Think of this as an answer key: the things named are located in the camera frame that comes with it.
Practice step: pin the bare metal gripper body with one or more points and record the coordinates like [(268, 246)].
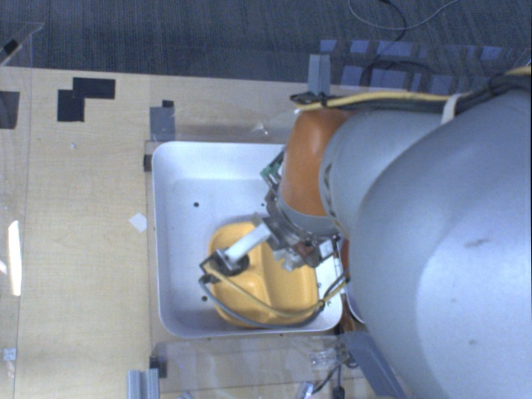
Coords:
[(291, 233)]

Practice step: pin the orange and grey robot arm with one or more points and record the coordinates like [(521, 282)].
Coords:
[(415, 223)]

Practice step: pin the yellow divided plate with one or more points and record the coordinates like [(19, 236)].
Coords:
[(287, 289)]

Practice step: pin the white plastic tray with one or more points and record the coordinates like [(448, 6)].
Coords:
[(187, 223)]

